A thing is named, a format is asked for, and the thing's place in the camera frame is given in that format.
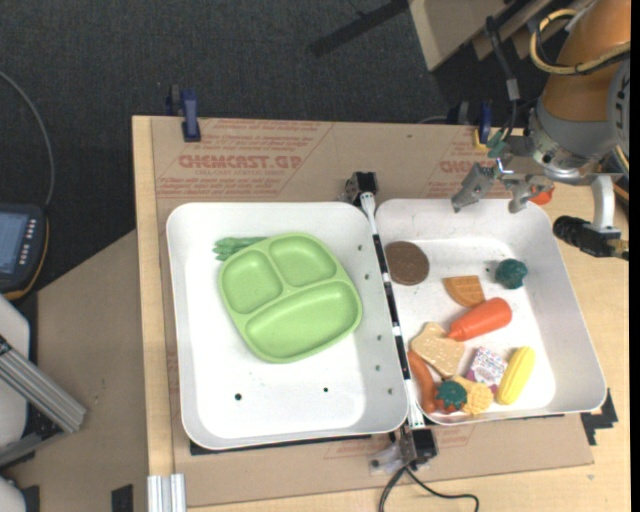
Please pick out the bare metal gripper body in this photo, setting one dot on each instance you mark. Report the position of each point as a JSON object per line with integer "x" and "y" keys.
{"x": 522, "y": 162}

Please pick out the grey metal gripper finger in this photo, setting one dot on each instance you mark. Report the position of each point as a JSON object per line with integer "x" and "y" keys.
{"x": 522, "y": 196}
{"x": 472, "y": 190}

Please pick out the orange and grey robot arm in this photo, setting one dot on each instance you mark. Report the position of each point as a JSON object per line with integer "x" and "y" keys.
{"x": 582, "y": 85}

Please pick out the orange round object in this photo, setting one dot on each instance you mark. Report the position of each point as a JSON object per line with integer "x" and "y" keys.
{"x": 544, "y": 195}

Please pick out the dark green broccoli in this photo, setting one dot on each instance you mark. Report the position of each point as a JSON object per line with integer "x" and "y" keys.
{"x": 511, "y": 273}

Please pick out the brown round biscuit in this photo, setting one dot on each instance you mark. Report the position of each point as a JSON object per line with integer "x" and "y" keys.
{"x": 406, "y": 263}

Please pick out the orange waffle slice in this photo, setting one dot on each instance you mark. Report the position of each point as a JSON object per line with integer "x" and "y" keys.
{"x": 466, "y": 291}

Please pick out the white plastic tray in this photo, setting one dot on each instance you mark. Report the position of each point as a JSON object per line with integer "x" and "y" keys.
{"x": 280, "y": 400}
{"x": 560, "y": 310}

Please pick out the orange carrot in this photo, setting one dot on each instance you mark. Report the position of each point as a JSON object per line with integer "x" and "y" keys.
{"x": 482, "y": 318}

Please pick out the thin black and white rod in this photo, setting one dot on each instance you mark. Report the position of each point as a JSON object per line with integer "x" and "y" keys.
{"x": 395, "y": 320}

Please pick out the tan bread slice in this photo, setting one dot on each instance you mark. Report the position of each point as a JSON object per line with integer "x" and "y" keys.
{"x": 439, "y": 352}

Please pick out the pink and white packet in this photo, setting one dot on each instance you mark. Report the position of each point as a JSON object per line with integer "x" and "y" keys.
{"x": 486, "y": 367}

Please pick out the yellow corn cob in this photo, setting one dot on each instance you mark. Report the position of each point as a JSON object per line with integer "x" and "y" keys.
{"x": 516, "y": 375}

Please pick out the brown cardboard board red print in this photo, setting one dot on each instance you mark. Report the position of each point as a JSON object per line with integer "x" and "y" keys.
{"x": 280, "y": 165}

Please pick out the orange red sausage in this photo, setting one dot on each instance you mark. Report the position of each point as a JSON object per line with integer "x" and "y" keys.
{"x": 422, "y": 380}

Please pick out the yellow waffle cone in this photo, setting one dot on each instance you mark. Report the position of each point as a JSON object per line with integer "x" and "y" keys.
{"x": 479, "y": 397}

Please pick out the red strawberry with green top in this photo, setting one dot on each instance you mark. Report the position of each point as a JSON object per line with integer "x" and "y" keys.
{"x": 451, "y": 396}

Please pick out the green divided plate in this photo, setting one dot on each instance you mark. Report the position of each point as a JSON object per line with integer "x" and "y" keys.
{"x": 295, "y": 310}

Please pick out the green asparagus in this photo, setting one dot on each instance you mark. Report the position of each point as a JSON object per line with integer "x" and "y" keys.
{"x": 232, "y": 245}

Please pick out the black cylinder on white bracket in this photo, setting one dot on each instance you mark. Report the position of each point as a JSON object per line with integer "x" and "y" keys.
{"x": 580, "y": 234}

